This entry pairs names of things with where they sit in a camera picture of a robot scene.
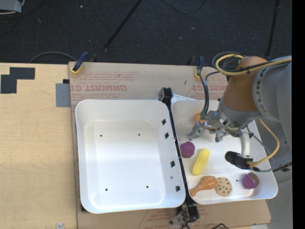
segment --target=white tray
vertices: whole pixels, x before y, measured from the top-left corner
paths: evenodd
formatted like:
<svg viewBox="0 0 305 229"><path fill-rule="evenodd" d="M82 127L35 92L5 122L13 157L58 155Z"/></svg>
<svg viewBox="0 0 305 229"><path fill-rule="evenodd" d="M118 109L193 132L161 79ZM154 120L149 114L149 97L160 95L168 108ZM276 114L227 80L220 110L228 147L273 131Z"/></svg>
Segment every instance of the white tray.
<svg viewBox="0 0 305 229"><path fill-rule="evenodd" d="M218 101L210 101L209 110L217 110ZM204 101L177 101L173 104L172 113L177 133L179 145L189 141L188 133L196 123L196 115L203 109ZM251 122L249 128L259 137L255 122ZM221 142L215 142L215 134L205 131L201 137L194 138L192 143L195 145L195 154L190 158L183 158L183 167L187 185L189 189L197 186L204 176L226 177L233 187L232 193L227 197L222 197L214 189L199 191L193 198L199 204L217 204L242 200L269 199L277 194L277 184L273 172L254 172L260 180L260 184L255 189L246 189L242 184L242 178L249 170L237 168L227 162L224 155L228 151L241 153L241 141L238 137L227 135ZM210 150L210 157L203 172L199 176L192 175L192 167L196 155L201 148ZM264 148L254 139L250 138L250 156L254 161L266 157ZM268 161L258 166L262 170L268 170Z"/></svg>
<svg viewBox="0 0 305 229"><path fill-rule="evenodd" d="M75 110L81 203L91 213L175 208L185 200L165 104L83 100Z"/></svg>

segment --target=dark background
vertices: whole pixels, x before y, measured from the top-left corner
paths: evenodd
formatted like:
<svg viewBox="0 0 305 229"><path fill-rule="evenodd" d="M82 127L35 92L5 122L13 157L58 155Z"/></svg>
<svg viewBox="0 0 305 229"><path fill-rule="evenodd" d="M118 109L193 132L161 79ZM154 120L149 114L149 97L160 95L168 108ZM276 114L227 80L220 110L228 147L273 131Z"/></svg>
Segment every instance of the dark background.
<svg viewBox="0 0 305 229"><path fill-rule="evenodd" d="M192 56L211 64L226 51L266 56L276 0L143 0L105 53L137 1L25 0L22 13L0 15L0 62L30 62L46 52L174 65L186 65ZM276 14L271 59L292 54L292 0L279 0ZM32 62L71 60L48 53Z"/></svg>

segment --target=yellow corn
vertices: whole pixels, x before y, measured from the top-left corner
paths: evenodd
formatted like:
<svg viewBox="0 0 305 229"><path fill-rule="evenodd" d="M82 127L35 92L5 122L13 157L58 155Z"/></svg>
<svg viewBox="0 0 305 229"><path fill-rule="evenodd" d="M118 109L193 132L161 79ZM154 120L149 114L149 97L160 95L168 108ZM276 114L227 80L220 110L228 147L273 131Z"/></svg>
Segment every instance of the yellow corn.
<svg viewBox="0 0 305 229"><path fill-rule="evenodd" d="M207 148L203 148L199 151L195 162L192 167L192 174L198 176L203 171L206 163L208 162L210 151Z"/></svg>

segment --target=orange toy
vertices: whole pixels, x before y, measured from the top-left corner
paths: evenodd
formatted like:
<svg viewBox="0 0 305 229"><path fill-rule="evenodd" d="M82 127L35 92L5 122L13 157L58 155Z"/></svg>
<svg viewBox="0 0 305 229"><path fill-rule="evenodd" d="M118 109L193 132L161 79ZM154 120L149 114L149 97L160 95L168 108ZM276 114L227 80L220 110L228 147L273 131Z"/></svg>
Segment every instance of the orange toy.
<svg viewBox="0 0 305 229"><path fill-rule="evenodd" d="M218 184L218 181L215 177L213 176L205 176L202 180L201 183L190 189L190 194L192 197L194 197L196 195L197 192L201 191L201 190L210 190L210 189L214 189Z"/></svg>

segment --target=yellow cable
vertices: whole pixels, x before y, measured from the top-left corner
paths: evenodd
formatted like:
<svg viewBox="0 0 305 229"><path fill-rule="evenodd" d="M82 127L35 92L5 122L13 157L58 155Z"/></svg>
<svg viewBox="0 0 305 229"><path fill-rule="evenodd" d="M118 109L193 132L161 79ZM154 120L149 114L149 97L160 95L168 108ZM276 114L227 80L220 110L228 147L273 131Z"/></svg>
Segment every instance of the yellow cable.
<svg viewBox="0 0 305 229"><path fill-rule="evenodd" d="M219 58L219 59L216 61L216 63L215 63L215 67L216 67L216 69L217 69L220 73L225 74L225 75L242 75L242 74L247 74L248 72L251 72L251 71L253 71L253 70L258 70L258 69L270 67L270 66L277 65L277 64L287 63L287 62L290 62L291 59L292 59L292 58L286 58L286 59L282 59L282 60L272 61L272 62L263 64L263 65L261 65L261 66L258 66L258 67L249 69L248 71L228 72L228 71L222 70L222 69L219 67L219 62L220 62L221 60L224 60L224 59L230 58L230 57L236 57L236 58L244 59L244 57L243 57L242 55L238 55L238 54L227 54L227 55L225 55L225 56Z"/></svg>
<svg viewBox="0 0 305 229"><path fill-rule="evenodd" d="M275 150L267 157L263 158L262 160L260 161L257 161L257 162L253 162L253 161L248 161L247 163L250 165L251 168L253 168L254 166L256 165L259 165L261 164L262 162L272 158L276 153L277 151L279 150L280 148L280 141L278 140L278 138L276 137L276 135L266 126L266 124L262 121L261 118L258 118L259 122L262 124L262 126L269 132L269 134L275 139L276 141L276 148Z"/></svg>

